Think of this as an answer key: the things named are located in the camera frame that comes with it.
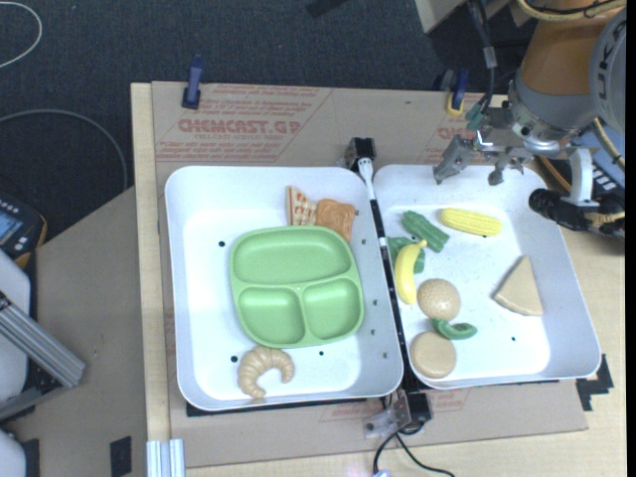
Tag green divided plate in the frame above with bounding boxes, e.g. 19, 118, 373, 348
228, 225, 366, 350

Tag black cylinder on white bracket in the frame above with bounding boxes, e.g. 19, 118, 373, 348
528, 146, 626, 240

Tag green pepper slice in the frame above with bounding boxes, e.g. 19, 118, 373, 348
430, 316, 479, 341

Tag orange pizza slice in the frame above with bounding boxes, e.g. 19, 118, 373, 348
284, 184, 319, 229

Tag green pea pod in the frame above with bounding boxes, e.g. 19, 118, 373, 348
386, 236, 427, 274

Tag yellow banana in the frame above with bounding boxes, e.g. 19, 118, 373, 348
393, 238, 429, 306

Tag white plastic tray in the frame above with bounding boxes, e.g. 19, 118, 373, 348
163, 165, 405, 411
371, 162, 603, 392

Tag brown cardboard board red print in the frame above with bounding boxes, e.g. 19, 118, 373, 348
150, 80, 590, 469

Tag thin black and white rod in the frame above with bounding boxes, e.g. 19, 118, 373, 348
357, 158, 411, 395

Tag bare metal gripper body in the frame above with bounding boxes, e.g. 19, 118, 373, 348
474, 100, 580, 169

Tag beige round bun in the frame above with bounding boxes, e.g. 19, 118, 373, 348
415, 277, 462, 321

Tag yellow corn cob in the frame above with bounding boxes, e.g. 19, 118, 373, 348
439, 207, 504, 239

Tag beige round biscuit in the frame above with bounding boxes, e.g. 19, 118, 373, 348
408, 330, 458, 381

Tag beige wedge slice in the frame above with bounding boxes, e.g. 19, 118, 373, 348
492, 254, 545, 318

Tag beige croissant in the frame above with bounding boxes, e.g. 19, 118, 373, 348
236, 343, 297, 400

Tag brown toast slice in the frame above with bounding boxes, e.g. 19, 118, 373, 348
314, 197, 358, 244

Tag green bean pods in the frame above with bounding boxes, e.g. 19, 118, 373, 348
400, 209, 451, 254

